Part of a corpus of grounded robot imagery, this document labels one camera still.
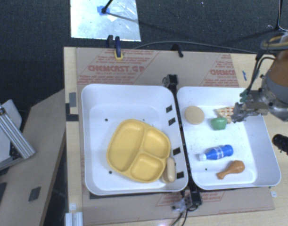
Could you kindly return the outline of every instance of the beige round bread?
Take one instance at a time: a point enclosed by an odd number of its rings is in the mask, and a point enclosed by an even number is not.
[[[199,107],[189,106],[185,111],[185,117],[189,123],[193,125],[198,125],[204,121],[205,114]]]

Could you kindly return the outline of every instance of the cardboard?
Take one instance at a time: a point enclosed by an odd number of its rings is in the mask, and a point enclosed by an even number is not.
[[[179,88],[183,86],[238,87],[238,71],[235,70],[230,54],[184,52],[179,58],[173,51],[123,50],[124,60],[116,61],[113,49],[66,48],[66,95],[75,93],[78,103],[71,113],[78,114],[79,131],[68,126],[70,133],[80,135],[80,158],[74,155],[75,164],[81,168],[82,187],[69,183],[71,198],[83,211],[83,223],[102,225],[110,223],[134,222],[160,218],[176,218],[179,213],[171,206],[181,199],[180,193],[149,194],[132,196],[96,197],[89,193],[84,183],[84,148],[82,136],[81,91],[90,83],[161,85],[168,74],[177,74]],[[72,104],[66,96],[66,103]],[[201,193],[203,205],[190,216],[226,214],[274,209],[272,197],[267,187],[247,188]]]

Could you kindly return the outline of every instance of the yellow plate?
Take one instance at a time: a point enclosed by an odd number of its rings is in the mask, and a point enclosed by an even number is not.
[[[137,120],[123,121],[107,149],[111,168],[143,183],[159,179],[170,155],[169,138],[160,130]]]

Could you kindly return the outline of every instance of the beige toy food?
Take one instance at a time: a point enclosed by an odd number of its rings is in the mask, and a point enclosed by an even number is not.
[[[172,183],[175,181],[175,178],[175,161],[172,157],[168,157],[166,168],[161,176],[161,179],[164,183]]]
[[[233,110],[233,106],[228,106],[225,108],[217,109],[215,111],[219,117],[225,117],[227,119],[227,123],[230,124],[232,122],[231,115],[233,115]]]
[[[231,165],[223,172],[217,173],[219,179],[223,179],[227,174],[230,173],[241,173],[245,169],[243,161],[233,161]]]
[[[185,111],[185,117],[189,123],[198,125],[204,121],[205,114],[202,109],[197,106],[188,106]]]

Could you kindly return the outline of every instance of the dark floor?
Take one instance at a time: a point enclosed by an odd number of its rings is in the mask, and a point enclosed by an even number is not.
[[[257,52],[260,42],[275,33],[279,7],[279,0],[136,2],[142,42],[123,42],[123,48],[184,40]],[[288,0],[283,3],[281,26],[288,29]],[[70,0],[0,0],[0,101],[13,99],[19,110],[25,110],[61,90],[64,46],[105,47],[105,41],[70,37]],[[194,45],[182,48],[232,52]],[[53,196],[61,198],[60,191],[56,188]]]

